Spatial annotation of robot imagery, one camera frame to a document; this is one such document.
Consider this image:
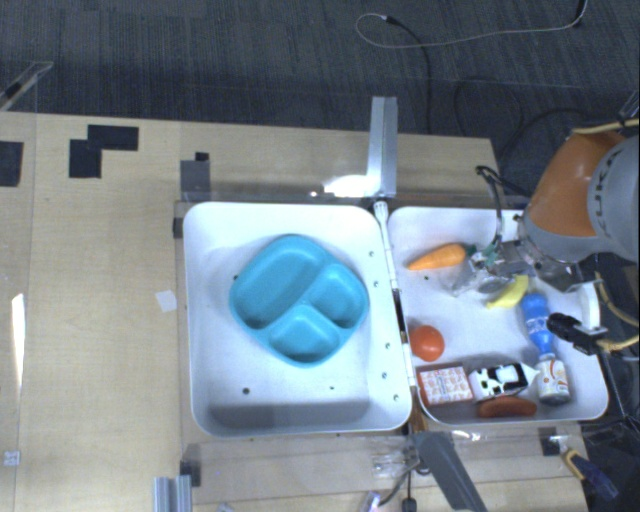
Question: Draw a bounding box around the white can with orange print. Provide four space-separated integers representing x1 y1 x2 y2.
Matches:
535 355 572 407

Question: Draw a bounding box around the pale wood board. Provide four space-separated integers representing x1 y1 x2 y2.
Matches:
177 121 591 512

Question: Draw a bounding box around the blue bottle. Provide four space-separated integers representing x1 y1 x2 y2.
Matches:
519 292 558 362

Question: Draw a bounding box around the blue divided plate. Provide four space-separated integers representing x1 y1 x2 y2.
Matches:
228 233 372 370

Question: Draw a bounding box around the orange packet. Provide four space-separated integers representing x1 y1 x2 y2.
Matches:
415 365 475 407

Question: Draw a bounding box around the yellow banana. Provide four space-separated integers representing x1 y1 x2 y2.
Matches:
485 273 531 311

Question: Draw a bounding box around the thin black and white rod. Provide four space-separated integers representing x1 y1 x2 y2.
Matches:
373 199 417 427

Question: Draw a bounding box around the orange carrot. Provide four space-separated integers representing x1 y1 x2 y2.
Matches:
405 242 477 273

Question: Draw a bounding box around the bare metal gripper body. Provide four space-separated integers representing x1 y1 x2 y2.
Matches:
492 239 584 294

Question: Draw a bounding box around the clear plastic bottle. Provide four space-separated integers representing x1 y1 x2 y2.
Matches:
439 260 482 299

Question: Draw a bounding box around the black cylinder on white bracket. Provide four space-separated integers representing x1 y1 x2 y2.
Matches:
546 280 610 357

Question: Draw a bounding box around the orange ball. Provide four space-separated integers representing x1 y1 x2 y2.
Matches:
409 324 446 363

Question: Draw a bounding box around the black and white carton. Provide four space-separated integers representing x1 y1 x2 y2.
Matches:
467 362 539 404

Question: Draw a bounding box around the brown sausage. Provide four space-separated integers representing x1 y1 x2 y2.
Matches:
475 396 539 420

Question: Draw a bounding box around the white plastic tray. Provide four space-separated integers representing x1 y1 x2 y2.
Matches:
387 206 610 428
182 201 414 439

